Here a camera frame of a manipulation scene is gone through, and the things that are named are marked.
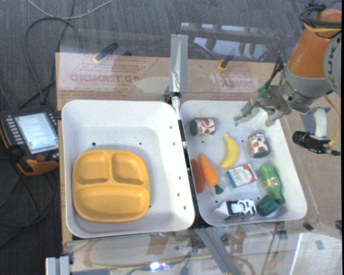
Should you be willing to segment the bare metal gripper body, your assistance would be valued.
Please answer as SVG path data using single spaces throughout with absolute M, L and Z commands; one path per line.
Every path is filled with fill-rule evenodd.
M 260 87 L 261 98 L 303 114 L 311 110 L 310 105 L 318 98 L 317 92 L 318 80 L 315 78 L 282 78 L 278 85 L 267 82 Z

